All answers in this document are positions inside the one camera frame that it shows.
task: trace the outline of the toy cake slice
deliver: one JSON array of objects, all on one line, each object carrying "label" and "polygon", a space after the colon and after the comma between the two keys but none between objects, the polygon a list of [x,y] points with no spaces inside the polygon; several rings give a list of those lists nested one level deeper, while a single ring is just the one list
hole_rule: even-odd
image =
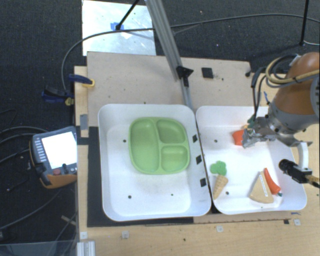
[{"label": "toy cake slice", "polygon": [[271,204],[274,202],[274,198],[271,194],[270,188],[268,187],[268,183],[263,171],[259,173],[249,198],[264,204]]}]

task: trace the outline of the white tray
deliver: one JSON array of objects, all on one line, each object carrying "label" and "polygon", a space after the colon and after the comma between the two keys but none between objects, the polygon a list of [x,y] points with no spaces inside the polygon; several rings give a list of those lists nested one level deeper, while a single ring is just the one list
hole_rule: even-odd
[{"label": "white tray", "polygon": [[[278,164],[282,159],[294,161],[291,149],[279,141],[257,142],[244,149],[234,144],[232,133],[240,130],[254,112],[245,106],[203,106],[196,112],[209,182],[213,188],[215,175],[210,165],[217,161],[226,163],[228,184],[214,200],[215,207],[227,215],[298,211],[307,204],[302,184],[283,174]],[[258,116],[264,116],[267,107],[260,107]],[[268,168],[273,181],[281,187],[282,197],[273,195],[273,203],[259,203],[249,198],[258,172]]]},{"label": "white tray", "polygon": [[[131,123],[142,117],[172,118],[187,133],[190,163],[176,174],[150,175],[131,163],[128,135]],[[211,207],[204,162],[194,113],[183,105],[108,104],[98,113],[101,158],[102,205],[114,221],[205,215]]]}]

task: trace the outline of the screen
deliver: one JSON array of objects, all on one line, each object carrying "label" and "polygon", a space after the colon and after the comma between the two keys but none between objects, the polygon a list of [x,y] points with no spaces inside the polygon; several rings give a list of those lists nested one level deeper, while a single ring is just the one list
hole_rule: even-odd
[{"label": "screen", "polygon": [[52,169],[77,163],[77,142],[71,131],[41,140]]}]

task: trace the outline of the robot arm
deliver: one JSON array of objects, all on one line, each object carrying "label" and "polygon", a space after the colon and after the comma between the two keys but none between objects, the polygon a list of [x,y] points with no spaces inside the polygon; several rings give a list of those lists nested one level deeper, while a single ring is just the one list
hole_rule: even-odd
[{"label": "robot arm", "polygon": [[[286,76],[281,78],[276,74],[277,67],[282,61],[288,59],[293,59],[291,67]],[[309,182],[306,178],[311,179],[307,145],[309,146],[312,142],[299,141],[294,135],[304,131],[310,125],[319,123],[319,61],[318,52],[303,56],[289,55],[274,60],[265,69],[265,78],[270,87],[278,88],[278,92],[269,104],[268,114],[265,116],[256,117],[259,100],[258,105],[255,102],[254,115],[248,121],[249,126],[242,136],[244,148],[252,147],[256,142],[268,140],[279,140],[288,147],[298,147],[299,165],[282,164],[280,168],[293,179],[292,174],[303,177],[294,180],[312,185],[315,185],[315,181]],[[294,171],[287,171],[285,167],[290,167]]]}]

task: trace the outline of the waffle cone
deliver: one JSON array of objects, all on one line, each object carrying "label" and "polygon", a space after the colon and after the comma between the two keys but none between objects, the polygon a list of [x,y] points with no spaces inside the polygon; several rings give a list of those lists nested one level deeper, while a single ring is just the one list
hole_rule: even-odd
[{"label": "waffle cone", "polygon": [[216,200],[220,195],[221,191],[228,183],[228,178],[222,175],[218,175],[215,181],[214,189],[213,189],[213,199]]}]

